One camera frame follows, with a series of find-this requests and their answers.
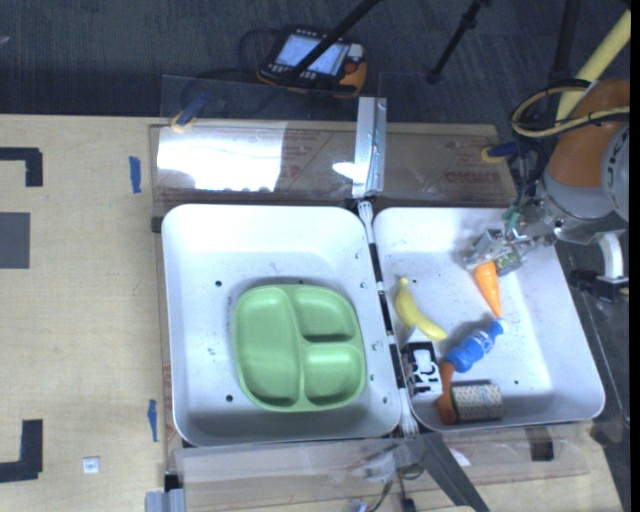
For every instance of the green divided plate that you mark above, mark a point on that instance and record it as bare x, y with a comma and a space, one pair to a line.
270, 345

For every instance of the yellow banana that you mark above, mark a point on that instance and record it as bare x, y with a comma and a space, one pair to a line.
409, 310

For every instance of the orange sausage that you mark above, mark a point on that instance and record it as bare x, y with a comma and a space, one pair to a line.
445, 400

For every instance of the blue bottle with white cap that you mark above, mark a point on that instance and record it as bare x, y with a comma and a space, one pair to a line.
470, 351

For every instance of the white plastic tray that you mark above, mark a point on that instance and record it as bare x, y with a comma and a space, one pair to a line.
550, 350
210, 260

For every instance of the orange carrot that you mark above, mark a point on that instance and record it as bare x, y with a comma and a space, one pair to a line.
489, 285

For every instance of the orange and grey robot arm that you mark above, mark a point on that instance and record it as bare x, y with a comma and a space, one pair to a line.
580, 150

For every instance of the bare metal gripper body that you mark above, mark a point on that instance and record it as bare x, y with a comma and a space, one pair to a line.
535, 234

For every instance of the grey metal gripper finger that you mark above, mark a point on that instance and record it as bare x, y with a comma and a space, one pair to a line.
487, 245
510, 261

